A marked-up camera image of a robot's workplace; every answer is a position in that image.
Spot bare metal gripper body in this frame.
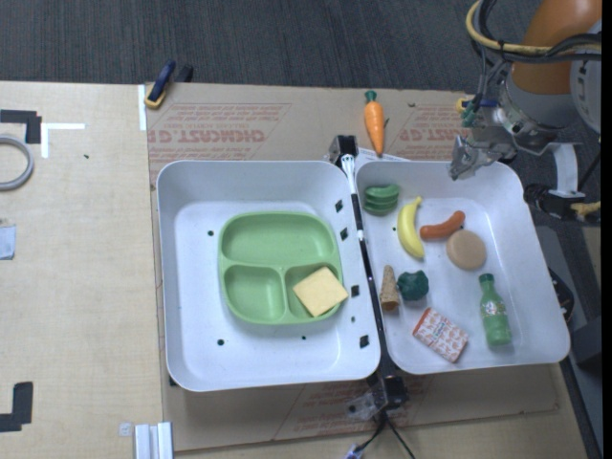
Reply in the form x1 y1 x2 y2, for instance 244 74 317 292
470 105 558 161

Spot orange sausage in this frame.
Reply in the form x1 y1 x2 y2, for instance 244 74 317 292
419 209 467 242

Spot white plastic tray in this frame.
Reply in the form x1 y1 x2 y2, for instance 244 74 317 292
355 160 572 376
156 160 383 393

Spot green pea pod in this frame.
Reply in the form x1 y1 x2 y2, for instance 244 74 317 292
363 183 402 217

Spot yellow banana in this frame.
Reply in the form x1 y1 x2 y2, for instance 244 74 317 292
396 195 426 261

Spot tan round biscuit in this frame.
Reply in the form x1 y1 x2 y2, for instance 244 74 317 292
445 229 488 272

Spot orange carrot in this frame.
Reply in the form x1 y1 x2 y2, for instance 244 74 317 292
363 89 387 158

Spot thin black and white rod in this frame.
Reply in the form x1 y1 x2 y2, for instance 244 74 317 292
340 154 399 383

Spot green broccoli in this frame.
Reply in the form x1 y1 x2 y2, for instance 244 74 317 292
396 269 430 302

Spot brown ice cream cone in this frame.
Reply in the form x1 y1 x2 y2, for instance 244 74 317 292
379 264 401 313

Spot green plastic bottle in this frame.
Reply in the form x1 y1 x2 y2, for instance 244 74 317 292
478 273 514 347

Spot orange and white packet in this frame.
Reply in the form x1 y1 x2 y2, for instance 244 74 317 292
411 307 470 364

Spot yellow cheese slice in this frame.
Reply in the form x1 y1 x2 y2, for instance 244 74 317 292
292 265 350 318

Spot brown cardboard board, red print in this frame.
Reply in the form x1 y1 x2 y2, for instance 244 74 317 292
144 82 561 454

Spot green divided plate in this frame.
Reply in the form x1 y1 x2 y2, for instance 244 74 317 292
217 210 345 326

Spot black cylinder on white bracket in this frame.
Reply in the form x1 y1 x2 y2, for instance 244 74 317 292
523 142 588 221

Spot grey ring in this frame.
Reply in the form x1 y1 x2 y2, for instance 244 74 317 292
0 133 36 192

